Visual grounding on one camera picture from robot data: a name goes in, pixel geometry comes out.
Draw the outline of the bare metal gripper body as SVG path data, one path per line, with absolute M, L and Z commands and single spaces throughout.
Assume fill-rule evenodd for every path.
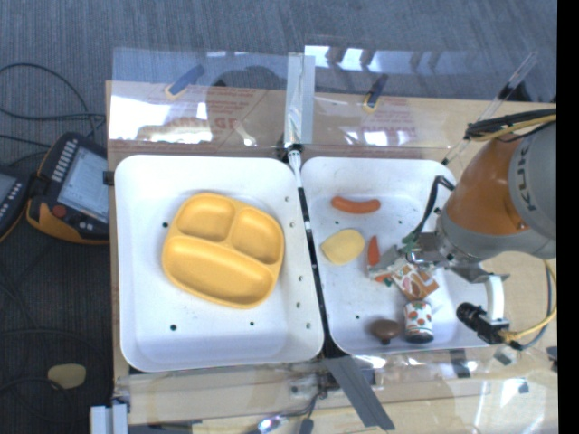
M 437 242 L 433 232 L 410 233 L 404 239 L 403 257 L 418 266 L 445 265 L 448 259 Z

